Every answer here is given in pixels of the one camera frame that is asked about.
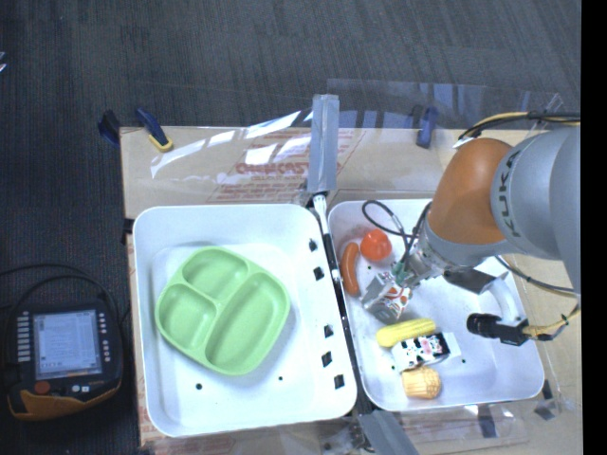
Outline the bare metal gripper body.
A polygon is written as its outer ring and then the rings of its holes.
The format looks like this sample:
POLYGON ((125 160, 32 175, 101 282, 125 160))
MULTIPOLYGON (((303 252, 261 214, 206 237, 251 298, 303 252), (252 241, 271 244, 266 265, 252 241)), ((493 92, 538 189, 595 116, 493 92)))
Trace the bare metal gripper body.
POLYGON ((401 287, 417 287, 422 281, 441 276, 447 263, 433 250, 413 246, 399 273, 401 287))

